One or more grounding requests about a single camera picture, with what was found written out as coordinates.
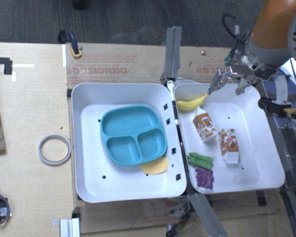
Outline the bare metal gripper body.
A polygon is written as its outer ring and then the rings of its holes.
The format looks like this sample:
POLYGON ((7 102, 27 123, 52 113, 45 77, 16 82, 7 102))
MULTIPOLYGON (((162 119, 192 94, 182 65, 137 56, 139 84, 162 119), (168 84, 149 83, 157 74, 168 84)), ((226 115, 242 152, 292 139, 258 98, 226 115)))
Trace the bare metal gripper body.
POLYGON ((277 49, 258 49, 246 52, 230 51, 228 76, 233 80, 267 81, 279 69, 277 49))

